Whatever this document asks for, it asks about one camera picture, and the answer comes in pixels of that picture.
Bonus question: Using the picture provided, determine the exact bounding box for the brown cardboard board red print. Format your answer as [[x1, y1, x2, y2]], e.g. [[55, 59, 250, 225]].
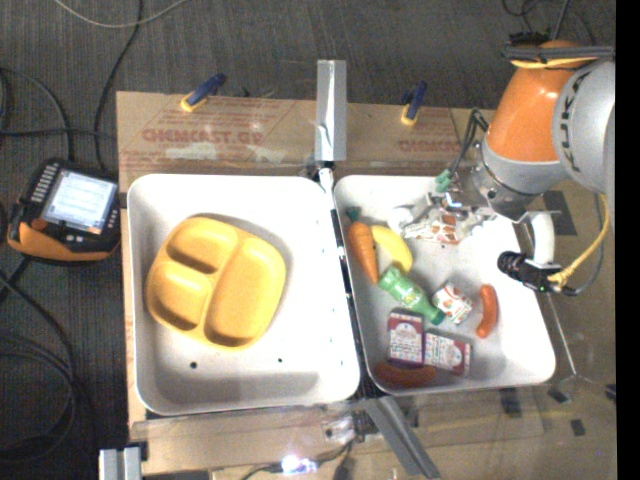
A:
[[115, 91, 569, 472]]

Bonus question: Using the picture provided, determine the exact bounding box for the thin black and white rod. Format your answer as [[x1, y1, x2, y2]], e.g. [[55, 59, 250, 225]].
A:
[[317, 166, 369, 400]]

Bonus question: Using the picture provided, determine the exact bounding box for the green bottle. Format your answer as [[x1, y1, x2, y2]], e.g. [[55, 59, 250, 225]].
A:
[[376, 265, 447, 327]]

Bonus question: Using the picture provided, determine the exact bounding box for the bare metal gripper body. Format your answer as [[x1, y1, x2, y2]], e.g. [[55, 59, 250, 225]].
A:
[[448, 166, 502, 219]]

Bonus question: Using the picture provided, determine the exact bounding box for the white red-patterned packet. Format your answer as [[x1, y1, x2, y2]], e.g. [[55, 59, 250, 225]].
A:
[[392, 205, 484, 246]]

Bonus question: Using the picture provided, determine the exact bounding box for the yellow divided plate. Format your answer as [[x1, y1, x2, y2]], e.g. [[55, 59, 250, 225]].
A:
[[144, 215, 288, 352]]

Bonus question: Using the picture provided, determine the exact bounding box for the orange sausage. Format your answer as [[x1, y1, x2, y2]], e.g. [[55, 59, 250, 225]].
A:
[[374, 360, 438, 390], [474, 283, 500, 340]]

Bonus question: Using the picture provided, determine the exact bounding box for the white plastic tray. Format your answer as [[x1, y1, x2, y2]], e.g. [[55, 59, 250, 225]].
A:
[[332, 174, 558, 397], [126, 173, 362, 417]]

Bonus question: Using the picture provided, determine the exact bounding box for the orange carrot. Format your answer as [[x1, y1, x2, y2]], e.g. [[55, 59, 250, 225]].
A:
[[345, 206, 380, 286]]

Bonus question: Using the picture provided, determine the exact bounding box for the yellow banana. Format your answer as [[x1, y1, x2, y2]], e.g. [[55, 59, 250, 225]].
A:
[[370, 224, 415, 275]]

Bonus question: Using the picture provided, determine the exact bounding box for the black cylinder on white bracket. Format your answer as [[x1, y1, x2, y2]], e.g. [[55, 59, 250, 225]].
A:
[[497, 209, 565, 294]]

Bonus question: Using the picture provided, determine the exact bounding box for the maroon and white carton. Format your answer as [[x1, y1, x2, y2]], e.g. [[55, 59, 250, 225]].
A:
[[422, 331, 473, 377]]

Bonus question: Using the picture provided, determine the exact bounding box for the small white red-print carton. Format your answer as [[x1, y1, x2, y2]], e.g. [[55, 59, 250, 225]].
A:
[[430, 281, 475, 326]]

